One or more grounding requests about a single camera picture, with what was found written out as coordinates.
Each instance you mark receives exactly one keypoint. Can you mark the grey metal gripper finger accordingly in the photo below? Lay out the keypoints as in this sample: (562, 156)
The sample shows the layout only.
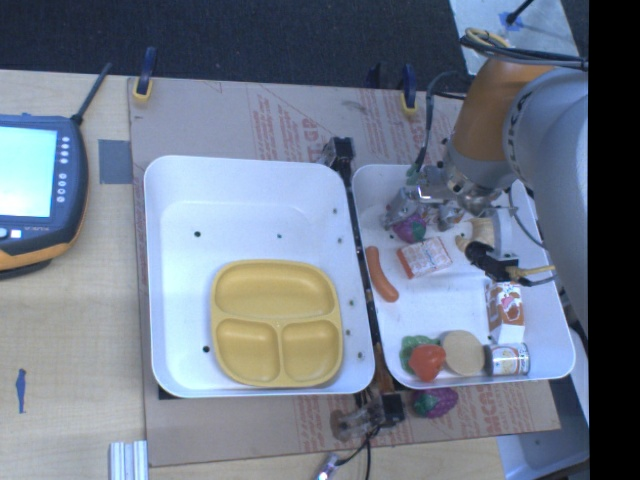
(449, 217)
(400, 209)

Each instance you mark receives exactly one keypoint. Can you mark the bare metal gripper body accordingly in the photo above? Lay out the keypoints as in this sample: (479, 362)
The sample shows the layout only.
(450, 188)

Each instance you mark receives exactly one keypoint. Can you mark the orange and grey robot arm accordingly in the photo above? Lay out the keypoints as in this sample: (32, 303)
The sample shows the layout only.
(545, 133)

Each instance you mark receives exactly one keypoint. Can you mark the purple grapes with green leaf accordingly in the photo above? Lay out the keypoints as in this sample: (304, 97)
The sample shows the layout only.
(437, 402)
(410, 230)

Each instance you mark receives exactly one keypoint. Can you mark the orange and white packet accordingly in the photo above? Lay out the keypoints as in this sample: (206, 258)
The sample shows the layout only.
(425, 258)

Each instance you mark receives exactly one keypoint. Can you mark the orange sausage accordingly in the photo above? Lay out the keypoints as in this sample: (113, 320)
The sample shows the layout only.
(382, 278)

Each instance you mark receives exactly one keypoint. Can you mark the white plastic tray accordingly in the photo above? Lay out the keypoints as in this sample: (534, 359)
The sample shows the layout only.
(450, 303)
(240, 218)

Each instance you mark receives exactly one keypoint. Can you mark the orange and white carton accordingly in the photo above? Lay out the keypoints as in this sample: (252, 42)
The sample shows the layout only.
(506, 310)

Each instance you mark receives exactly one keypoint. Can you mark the green lettuce leaf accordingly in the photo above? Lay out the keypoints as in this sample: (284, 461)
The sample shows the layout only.
(409, 345)

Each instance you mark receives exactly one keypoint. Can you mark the round tan biscuit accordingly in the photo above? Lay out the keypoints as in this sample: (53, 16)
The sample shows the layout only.
(462, 353)

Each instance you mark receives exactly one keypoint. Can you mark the small silver and orange can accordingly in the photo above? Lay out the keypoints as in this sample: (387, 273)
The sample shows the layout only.
(507, 359)

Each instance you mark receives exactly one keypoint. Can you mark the yellow divided plate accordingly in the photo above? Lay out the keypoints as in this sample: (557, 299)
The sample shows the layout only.
(275, 318)

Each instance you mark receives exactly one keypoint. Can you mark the brown cardboard board, red print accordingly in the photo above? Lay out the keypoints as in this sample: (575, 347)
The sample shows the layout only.
(240, 118)

